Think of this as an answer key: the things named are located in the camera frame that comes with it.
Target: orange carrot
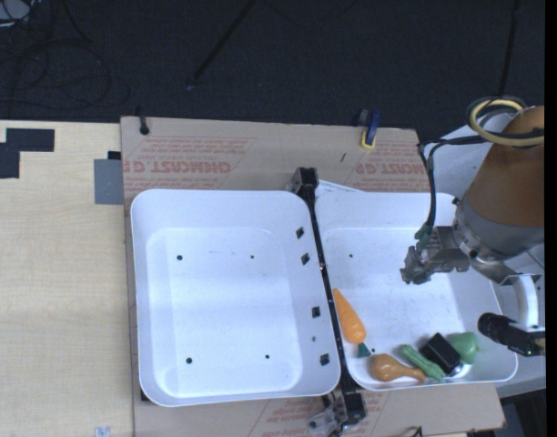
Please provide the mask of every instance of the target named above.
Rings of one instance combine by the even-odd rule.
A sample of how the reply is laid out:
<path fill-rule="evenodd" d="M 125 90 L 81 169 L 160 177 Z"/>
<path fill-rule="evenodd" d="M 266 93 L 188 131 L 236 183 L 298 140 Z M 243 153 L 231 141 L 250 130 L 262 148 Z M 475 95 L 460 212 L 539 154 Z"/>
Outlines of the orange carrot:
<path fill-rule="evenodd" d="M 360 346 L 360 356 L 366 356 L 366 352 L 369 355 L 367 347 L 363 344 L 366 339 L 366 328 L 360 316 L 336 288 L 333 289 L 333 299 L 335 300 L 335 309 L 337 310 L 343 337 L 349 343 Z"/>

